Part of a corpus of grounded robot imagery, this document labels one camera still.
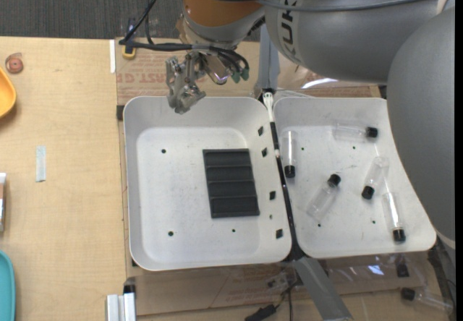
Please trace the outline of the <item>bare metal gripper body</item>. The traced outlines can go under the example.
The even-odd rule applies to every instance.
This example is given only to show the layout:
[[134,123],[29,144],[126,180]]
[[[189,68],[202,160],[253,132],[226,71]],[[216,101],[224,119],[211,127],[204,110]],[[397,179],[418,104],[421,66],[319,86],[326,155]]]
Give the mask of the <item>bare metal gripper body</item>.
[[[179,29],[179,39],[183,44],[190,44],[194,47],[210,46],[215,42],[206,40],[191,29]],[[217,53],[207,48],[192,48],[187,51],[185,57],[192,60],[192,78],[200,79],[206,75],[217,85],[223,85],[232,75],[232,63],[226,59],[220,59]]]

